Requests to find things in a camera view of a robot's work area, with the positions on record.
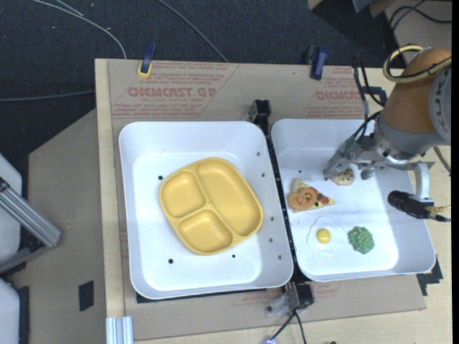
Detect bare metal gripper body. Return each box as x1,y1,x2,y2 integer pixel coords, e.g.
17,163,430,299
339,134,413,172

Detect beige chocolate chip biscuit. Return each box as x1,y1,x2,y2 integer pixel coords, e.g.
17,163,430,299
330,167,356,186

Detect toy pizza slice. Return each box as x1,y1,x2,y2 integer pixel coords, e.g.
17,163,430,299
289,177,336,213

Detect orange toy pretzel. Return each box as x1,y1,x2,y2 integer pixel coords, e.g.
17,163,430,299
287,186,319,211

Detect thin black rod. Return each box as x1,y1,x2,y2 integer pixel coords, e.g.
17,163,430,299
262,119,299,287

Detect white plastic tray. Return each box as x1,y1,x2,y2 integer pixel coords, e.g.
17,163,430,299
270,118,437,283
118,120,295,300

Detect green toy peas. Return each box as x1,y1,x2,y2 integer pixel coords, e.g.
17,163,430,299
347,226,376,255

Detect white toy fried egg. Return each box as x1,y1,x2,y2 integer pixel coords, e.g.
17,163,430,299
305,215,347,258

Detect yellow divided plate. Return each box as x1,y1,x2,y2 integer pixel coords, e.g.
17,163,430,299
158,157,265,257

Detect brown cardboard board red print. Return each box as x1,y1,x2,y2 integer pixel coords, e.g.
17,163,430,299
107,59,428,331

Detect black cylinder on white bracket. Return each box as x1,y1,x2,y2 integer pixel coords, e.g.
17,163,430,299
387,161,437,220

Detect black block with thin wires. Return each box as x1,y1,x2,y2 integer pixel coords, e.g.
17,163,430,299
285,283,315,308
250,99,271,123

